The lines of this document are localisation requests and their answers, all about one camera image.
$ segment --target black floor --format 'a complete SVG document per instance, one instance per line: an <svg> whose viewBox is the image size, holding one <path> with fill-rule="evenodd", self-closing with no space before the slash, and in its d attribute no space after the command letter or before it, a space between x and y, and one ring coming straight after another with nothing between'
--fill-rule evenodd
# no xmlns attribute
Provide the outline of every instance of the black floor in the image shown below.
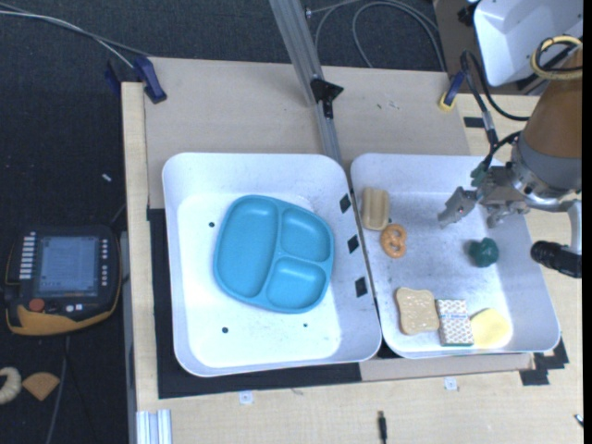
<svg viewBox="0 0 592 444"><path fill-rule="evenodd" d="M343 0L302 0L311 9ZM397 0L434 19L430 0ZM266 0L0 0L64 19L155 56L289 62ZM327 20L322 64L363 67L345 6ZM322 13L310 20L314 31ZM422 28L387 7L358 20L360 43L377 68L440 70ZM119 100L104 79L108 60L96 42L31 18L0 15L0 273L27 225L111 225L125 202ZM23 378L59 376L68 367L54 443L127 442L121 307L107 321L66 339L25 338L0 324L0 368ZM56 392L37 401L27 391L0 405L0 443L43 443Z"/></svg>

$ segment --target brown donut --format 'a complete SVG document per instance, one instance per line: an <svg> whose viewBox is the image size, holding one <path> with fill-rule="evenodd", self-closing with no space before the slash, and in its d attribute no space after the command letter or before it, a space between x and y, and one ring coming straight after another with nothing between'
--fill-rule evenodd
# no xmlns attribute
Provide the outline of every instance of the brown donut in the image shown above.
<svg viewBox="0 0 592 444"><path fill-rule="evenodd" d="M403 226L389 224L380 234L380 246L390 258L401 258L407 251L406 239L407 232Z"/></svg>

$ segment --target blue plate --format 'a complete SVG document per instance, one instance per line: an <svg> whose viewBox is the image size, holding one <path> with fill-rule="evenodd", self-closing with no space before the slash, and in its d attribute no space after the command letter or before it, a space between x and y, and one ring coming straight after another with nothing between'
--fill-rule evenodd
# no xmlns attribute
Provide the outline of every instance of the blue plate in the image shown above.
<svg viewBox="0 0 592 444"><path fill-rule="evenodd" d="M281 313L304 313L325 297L333 233L319 216L272 197L240 197L216 240L214 276L230 296Z"/></svg>

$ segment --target red button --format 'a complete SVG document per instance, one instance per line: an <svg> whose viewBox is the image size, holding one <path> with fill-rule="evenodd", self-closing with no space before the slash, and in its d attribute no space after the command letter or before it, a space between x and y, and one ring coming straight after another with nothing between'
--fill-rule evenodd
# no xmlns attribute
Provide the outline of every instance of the red button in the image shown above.
<svg viewBox="0 0 592 444"><path fill-rule="evenodd" d="M33 298L29 301L29 309L34 313L42 313L45 309L45 301L41 298Z"/></svg>

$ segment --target wooden table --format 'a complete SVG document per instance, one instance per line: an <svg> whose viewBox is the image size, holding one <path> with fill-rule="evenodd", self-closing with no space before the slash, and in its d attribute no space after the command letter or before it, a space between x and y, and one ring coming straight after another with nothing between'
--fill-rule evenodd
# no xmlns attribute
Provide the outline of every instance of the wooden table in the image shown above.
<svg viewBox="0 0 592 444"><path fill-rule="evenodd" d="M142 86L123 84L123 125L128 192L130 290L126 319L133 341L131 407L171 412L175 444L379 442L376 417L388 419L388 442L576 443L583 428L582 285L545 270L570 362L549 371L550 385L525 387L512 370L532 367L529 354L397 359L385 367L362 364L362 383L262 390L253 404L238 393L161 400L157 392L150 229L146 207L162 207L160 169L181 151L320 153L312 110L303 104L293 68L285 65L156 59L168 93L151 105ZM356 68L325 68L328 80L346 90L335 102L344 165L371 151L412 154L483 154L482 130L464 129L462 117L479 117L462 95L458 110L437 108L448 81L444 74ZM528 115L537 99L501 96L501 106ZM497 117L499 136L522 127ZM150 131L167 130L154 148ZM505 160L501 150L499 158ZM567 216L532 212L533 241L569 242ZM445 388L456 378L457 390Z"/></svg>

